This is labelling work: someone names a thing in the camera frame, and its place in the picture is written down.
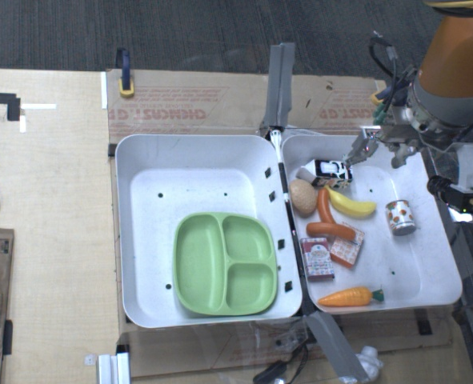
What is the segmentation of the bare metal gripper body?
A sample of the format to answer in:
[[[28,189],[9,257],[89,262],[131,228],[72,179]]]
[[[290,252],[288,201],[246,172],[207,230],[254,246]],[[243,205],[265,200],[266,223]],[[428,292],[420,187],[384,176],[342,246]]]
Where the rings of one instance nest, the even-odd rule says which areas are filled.
[[[388,109],[380,103],[374,124],[380,126],[377,138],[382,142],[447,151],[456,137],[456,108],[453,102],[407,102]]]

